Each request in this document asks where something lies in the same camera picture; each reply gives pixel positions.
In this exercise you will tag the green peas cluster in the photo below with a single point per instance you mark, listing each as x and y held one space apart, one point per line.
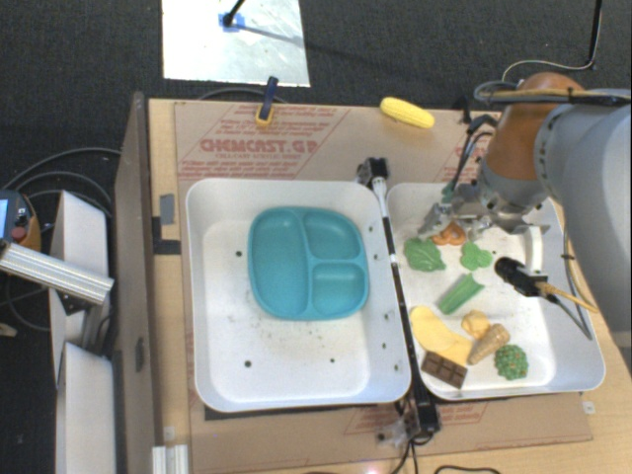
511 362

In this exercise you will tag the yellow corn cob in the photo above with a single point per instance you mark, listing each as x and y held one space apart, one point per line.
407 112

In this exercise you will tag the brown cardboard board red print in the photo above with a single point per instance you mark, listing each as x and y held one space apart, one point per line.
316 151

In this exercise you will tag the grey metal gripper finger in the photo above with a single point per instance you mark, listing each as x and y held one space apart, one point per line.
479 229
431 221

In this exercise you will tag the green broccoli floret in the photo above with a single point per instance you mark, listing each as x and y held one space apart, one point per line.
476 257

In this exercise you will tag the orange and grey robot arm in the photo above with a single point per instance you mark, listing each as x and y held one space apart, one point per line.
582 166

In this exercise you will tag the green lettuce leaf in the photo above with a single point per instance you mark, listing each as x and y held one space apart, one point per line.
423 256

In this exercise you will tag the green celery stalk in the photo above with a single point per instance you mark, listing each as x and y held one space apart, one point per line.
460 294

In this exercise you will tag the yellow potato chips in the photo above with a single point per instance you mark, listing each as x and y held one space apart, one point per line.
434 334

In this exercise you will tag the yellow ice cream scoop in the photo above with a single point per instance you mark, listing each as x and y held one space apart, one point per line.
475 323

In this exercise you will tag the white plastic tray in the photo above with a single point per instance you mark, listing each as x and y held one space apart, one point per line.
533 343
296 358

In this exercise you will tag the brown chocolate bar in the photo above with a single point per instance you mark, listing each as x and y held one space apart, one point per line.
444 370

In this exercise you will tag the blue divided plate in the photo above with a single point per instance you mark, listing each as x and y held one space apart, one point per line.
281 264

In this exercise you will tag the thin black and white rod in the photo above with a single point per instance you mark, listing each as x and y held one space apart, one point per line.
395 264

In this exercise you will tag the orange pretzel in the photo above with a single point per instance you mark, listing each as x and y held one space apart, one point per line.
453 238

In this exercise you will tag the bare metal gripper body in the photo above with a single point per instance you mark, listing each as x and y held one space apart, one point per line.
486 210

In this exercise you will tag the beige ice cream cone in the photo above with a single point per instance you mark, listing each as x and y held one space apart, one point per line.
489 344

